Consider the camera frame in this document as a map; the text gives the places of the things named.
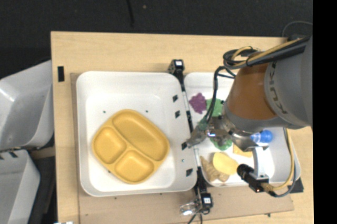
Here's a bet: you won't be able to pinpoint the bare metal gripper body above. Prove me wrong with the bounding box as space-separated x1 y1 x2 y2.
205 115 238 146

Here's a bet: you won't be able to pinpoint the green broccoli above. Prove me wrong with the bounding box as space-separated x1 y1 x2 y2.
197 97 233 151

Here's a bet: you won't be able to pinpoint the thin black and white rod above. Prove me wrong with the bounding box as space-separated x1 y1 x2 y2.
175 69 209 199

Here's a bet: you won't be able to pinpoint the flat yellow square cracker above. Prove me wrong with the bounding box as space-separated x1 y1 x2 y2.
232 143 253 158

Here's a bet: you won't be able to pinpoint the yellow oval toy food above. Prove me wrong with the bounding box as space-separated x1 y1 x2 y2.
212 151 240 175

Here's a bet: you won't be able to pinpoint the beige lumpy toy food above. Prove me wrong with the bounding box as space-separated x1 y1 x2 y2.
200 155 230 182

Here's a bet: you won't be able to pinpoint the purple grapes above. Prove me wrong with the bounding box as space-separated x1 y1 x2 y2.
188 93 207 114

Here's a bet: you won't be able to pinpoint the clear bottle with blue cap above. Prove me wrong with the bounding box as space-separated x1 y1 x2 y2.
249 129 274 144

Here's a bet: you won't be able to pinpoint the yellow divided plate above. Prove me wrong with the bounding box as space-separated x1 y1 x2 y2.
91 108 170 185

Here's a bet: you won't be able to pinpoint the white plastic tray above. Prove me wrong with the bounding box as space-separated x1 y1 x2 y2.
76 70 199 197
183 72 301 188

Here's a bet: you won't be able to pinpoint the black cylinder on white bracket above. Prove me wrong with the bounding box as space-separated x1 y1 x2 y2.
231 132 270 193

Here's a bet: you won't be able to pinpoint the black block with thin wires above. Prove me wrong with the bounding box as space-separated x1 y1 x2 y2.
167 59 185 74
199 192 214 209

